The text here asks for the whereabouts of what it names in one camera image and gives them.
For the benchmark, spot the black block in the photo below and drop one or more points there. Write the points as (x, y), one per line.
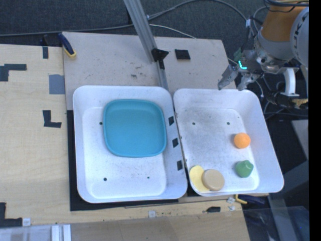
(213, 209)
(182, 54)

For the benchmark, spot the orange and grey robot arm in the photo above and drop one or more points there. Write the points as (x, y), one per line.
(281, 21)

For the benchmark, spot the tan round biscuit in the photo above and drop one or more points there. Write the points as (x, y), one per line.
(213, 180)

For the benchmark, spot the yellow round disc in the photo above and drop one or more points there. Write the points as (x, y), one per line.
(195, 177)

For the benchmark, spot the blue plate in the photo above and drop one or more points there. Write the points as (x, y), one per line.
(134, 128)

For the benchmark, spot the pale wood board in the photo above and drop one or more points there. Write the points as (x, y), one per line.
(110, 59)

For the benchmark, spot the orange ball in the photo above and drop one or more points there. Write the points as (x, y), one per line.
(242, 140)

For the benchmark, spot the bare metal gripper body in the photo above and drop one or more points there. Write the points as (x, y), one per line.
(253, 64)

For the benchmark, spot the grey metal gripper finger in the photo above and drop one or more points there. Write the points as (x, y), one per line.
(247, 80)
(227, 76)

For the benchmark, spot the green toy pepper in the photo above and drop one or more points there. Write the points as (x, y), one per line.
(244, 169)

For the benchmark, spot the white plastic tray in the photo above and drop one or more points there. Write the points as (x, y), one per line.
(213, 139)
(125, 179)

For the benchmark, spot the black cylinder on white bracket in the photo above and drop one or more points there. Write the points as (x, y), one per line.
(291, 83)

